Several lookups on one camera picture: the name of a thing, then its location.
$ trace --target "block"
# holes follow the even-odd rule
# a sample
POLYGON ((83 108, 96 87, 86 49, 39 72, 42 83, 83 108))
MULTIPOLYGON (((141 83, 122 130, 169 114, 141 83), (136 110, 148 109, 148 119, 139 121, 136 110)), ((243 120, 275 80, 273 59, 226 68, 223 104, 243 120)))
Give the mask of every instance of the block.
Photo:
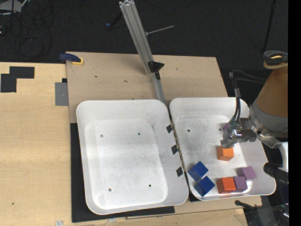
POLYGON ((204 197, 212 188, 214 188, 214 186, 215 184, 210 180, 210 178, 205 176, 194 186, 194 188, 202 197, 204 197))
POLYGON ((200 180, 207 172, 208 168, 202 163, 198 162, 193 168, 191 168, 188 173, 195 181, 200 180))
POLYGON ((221 178, 216 182, 219 194, 228 194, 236 191, 234 178, 221 178))
POLYGON ((236 192, 243 192, 246 189, 248 189, 248 185, 246 184, 246 178, 245 177, 233 177, 234 183, 236 187, 236 192))
POLYGON ((256 174, 252 166, 239 168, 237 170, 237 175, 239 177, 245 177, 247 181, 252 181, 254 178, 256 178, 256 174))
POLYGON ((223 148, 219 146, 217 148, 217 159, 221 161, 230 161, 234 157, 234 149, 233 147, 230 148, 223 148))

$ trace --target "white plastic tray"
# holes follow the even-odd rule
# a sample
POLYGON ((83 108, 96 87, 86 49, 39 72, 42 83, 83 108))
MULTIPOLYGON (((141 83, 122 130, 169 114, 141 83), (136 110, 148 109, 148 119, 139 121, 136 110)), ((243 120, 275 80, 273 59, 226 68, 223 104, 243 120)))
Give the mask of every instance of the white plastic tray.
MULTIPOLYGON (((241 101, 241 117, 248 117, 249 108, 241 101)), ((263 171, 268 162, 260 141, 236 143, 234 158, 230 161, 217 159, 217 147, 221 145, 220 130, 234 114, 236 99, 225 98, 176 98, 170 103, 175 131, 180 145, 186 171, 201 161, 209 171, 206 173, 215 187, 202 197, 194 188, 196 182, 187 174, 193 195, 200 200, 216 200, 227 197, 270 195, 276 189, 274 178, 263 171), (256 178, 248 182, 242 193, 219 194, 216 182, 220 178, 237 176, 237 169, 252 166, 256 178)))
POLYGON ((158 100, 85 101, 77 108, 87 206, 96 214, 184 203, 188 185, 167 107, 158 100))

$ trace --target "blue cube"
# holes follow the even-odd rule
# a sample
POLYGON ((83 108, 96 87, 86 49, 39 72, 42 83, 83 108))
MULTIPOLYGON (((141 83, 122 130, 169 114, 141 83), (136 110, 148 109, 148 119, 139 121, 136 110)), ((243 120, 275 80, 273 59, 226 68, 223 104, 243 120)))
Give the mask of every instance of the blue cube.
POLYGON ((202 180, 200 180, 194 188, 197 190, 197 192, 204 197, 206 193, 208 193, 212 188, 214 188, 215 184, 209 179, 208 176, 204 177, 202 180))
POLYGON ((203 163, 201 163, 200 161, 193 167, 191 168, 188 173, 190 176, 192 176, 192 178, 195 181, 200 180, 207 172, 208 172, 208 168, 205 167, 205 165, 203 163))

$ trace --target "orange block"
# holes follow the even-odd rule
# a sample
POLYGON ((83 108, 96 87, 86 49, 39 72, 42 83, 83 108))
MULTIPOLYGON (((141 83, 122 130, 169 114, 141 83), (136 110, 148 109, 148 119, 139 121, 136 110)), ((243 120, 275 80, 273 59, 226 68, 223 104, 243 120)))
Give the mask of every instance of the orange block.
POLYGON ((236 191, 234 178, 221 178, 216 182, 219 194, 228 194, 236 191))
POLYGON ((217 148, 217 159, 222 161, 230 161, 234 157, 234 149, 233 147, 230 148, 223 148, 219 146, 217 148))

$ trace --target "wooden table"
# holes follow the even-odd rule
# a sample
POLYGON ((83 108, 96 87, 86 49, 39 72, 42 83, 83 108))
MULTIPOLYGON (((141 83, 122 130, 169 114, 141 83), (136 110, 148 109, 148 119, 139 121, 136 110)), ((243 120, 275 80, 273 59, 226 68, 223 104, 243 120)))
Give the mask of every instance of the wooden table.
MULTIPOLYGON (((97 70, 100 65, 95 64, 96 61, 99 64, 106 62, 106 66, 112 62, 116 65, 116 61, 125 65, 125 70, 114 70, 112 65, 110 72, 97 75, 100 79, 93 81, 97 81, 97 85, 101 80, 107 80, 103 83, 102 92, 97 92, 101 95, 97 99, 155 97, 154 91, 150 92, 153 89, 151 80, 142 80, 145 74, 138 69, 139 66, 142 68, 138 55, 74 54, 84 58, 84 66, 87 67, 90 61, 97 70), (113 84, 121 88, 128 86, 126 89, 132 88, 131 92, 126 96, 124 89, 114 93, 114 97, 110 87, 113 84)), ((166 101, 174 97, 227 97, 215 58, 154 56, 154 59, 166 64, 160 71, 166 101)), ((66 66, 70 66, 70 63, 66 64, 0 63, 0 73, 9 73, 10 66, 35 67, 34 79, 17 79, 16 93, 0 93, 0 225, 55 226, 59 220, 63 221, 64 226, 111 224, 107 219, 80 223, 71 221, 70 122, 74 120, 75 105, 81 99, 95 94, 90 93, 79 99, 74 82, 78 79, 76 70, 84 67, 74 67, 74 71, 69 69, 67 73, 66 66), (69 102, 73 103, 70 113, 68 106, 55 105, 55 83, 67 77, 69 102)), ((87 87, 77 82, 78 87, 87 87)), ((241 221, 245 220, 243 209, 236 206, 234 201, 233 198, 199 202, 188 200, 175 206, 175 214, 172 215, 116 220, 117 225, 122 226, 240 226, 241 221)), ((261 205, 259 196, 244 197, 243 201, 250 205, 261 205)))

